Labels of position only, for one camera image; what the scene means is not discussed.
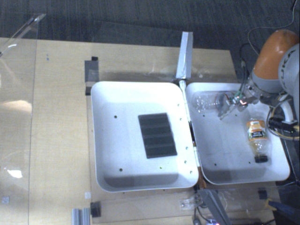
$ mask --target wooden tabletop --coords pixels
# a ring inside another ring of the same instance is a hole
[[[71,224],[90,206],[91,174],[84,61],[99,58],[102,79],[175,74],[179,48],[37,41],[30,150],[30,225]],[[193,50],[193,78],[236,82],[229,51]],[[6,224],[17,224],[7,220]],[[110,224],[192,224],[192,216]]]

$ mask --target metal bracket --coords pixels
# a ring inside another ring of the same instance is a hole
[[[198,192],[193,194],[188,199],[180,200],[180,207],[182,211],[194,210],[195,208],[201,206],[203,204],[203,200]]]
[[[91,202],[90,203],[90,214],[93,218],[98,218],[101,216],[101,203]]]
[[[183,32],[177,64],[177,79],[189,79],[192,75],[193,33]]]
[[[92,86],[99,82],[99,61],[98,57],[92,57],[91,61],[84,61],[85,71],[85,95],[90,96]]]
[[[209,189],[201,189],[198,190],[198,193],[200,194],[204,203],[209,208],[214,219],[220,225],[232,225],[216,191],[209,190]]]
[[[180,80],[179,81],[179,87],[180,87],[180,89],[182,91],[182,95],[183,95],[184,106],[186,108],[186,113],[187,113],[187,120],[190,123],[191,122],[191,116],[190,116],[189,109],[188,109],[188,100],[187,100],[187,95],[186,95],[186,89],[187,89],[186,81],[185,80]]]
[[[73,209],[72,225],[90,225],[90,209]]]
[[[199,153],[198,153],[197,147],[194,147],[194,154],[195,154],[195,158],[196,158],[197,167],[201,167],[200,158],[199,158]]]

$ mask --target dark gray carpet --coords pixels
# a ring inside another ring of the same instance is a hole
[[[229,49],[240,77],[239,47],[257,26],[281,26],[292,19],[293,0],[0,0],[0,36],[12,35],[8,13],[46,13],[40,39],[179,46],[181,31],[194,32],[194,47]],[[295,23],[299,34],[299,3]],[[262,47],[274,30],[256,30]],[[252,68],[256,55],[245,47]]]

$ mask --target plastic bottle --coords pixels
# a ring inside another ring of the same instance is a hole
[[[232,92],[206,91],[194,95],[194,107],[199,113],[220,111],[226,100],[232,97]]]
[[[248,142],[255,155],[255,162],[267,162],[267,136],[264,120],[251,118],[247,122]]]

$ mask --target white tray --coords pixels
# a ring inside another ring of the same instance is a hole
[[[92,87],[96,176],[108,192],[189,188],[198,169],[180,88],[161,82],[98,82]],[[146,158],[138,116],[167,113],[176,156]]]
[[[280,181],[288,178],[290,167],[280,139],[270,132],[268,162],[255,163],[247,141],[246,122],[267,118],[269,107],[258,103],[239,112],[237,109],[220,120],[217,111],[199,113],[194,105],[200,91],[237,91],[240,84],[192,83],[187,87],[187,101],[195,134],[202,172],[213,184]]]

